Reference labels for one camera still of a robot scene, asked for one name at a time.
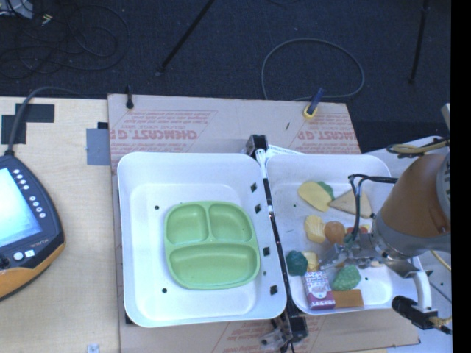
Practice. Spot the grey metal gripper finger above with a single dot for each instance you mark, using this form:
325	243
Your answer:
331	260
339	249

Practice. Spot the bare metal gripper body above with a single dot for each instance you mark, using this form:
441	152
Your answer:
364	250

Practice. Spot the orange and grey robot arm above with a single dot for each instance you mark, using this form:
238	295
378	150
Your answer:
412	204

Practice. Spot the orange toy fruit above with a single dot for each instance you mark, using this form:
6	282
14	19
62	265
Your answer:
334	232

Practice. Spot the small yellow toy food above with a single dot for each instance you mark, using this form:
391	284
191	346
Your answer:
312	261

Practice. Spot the red toy food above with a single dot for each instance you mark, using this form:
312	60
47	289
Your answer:
363	229

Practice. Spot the light green toy grapes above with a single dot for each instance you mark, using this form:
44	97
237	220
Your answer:
346	279

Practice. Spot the yellow ridged toy food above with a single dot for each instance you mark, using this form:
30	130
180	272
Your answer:
314	229

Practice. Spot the red and white carton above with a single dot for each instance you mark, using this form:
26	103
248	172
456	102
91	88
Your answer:
318	291

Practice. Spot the dark green toy broccoli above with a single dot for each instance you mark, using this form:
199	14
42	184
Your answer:
296	263

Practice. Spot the white plastic tray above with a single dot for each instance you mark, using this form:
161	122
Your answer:
371	289
147	270

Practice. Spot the orange-brown toy biscuit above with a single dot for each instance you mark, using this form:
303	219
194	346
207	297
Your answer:
347	298

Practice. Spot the tan toy pizza slice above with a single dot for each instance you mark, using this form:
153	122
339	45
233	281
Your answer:
349	202

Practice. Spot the yellow toy corn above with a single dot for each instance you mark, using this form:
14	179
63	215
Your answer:
312	195

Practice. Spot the green toy leaf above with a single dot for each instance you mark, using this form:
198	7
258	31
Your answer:
326	189

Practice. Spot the thin black and white rod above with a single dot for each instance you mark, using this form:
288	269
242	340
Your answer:
274	219

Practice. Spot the green divided plate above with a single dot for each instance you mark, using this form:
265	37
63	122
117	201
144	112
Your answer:
211	263

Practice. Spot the brown cardboard board red print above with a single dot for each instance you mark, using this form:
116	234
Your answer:
221	131

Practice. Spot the black cylinder on white bracket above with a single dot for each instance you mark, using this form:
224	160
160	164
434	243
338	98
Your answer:
412	309

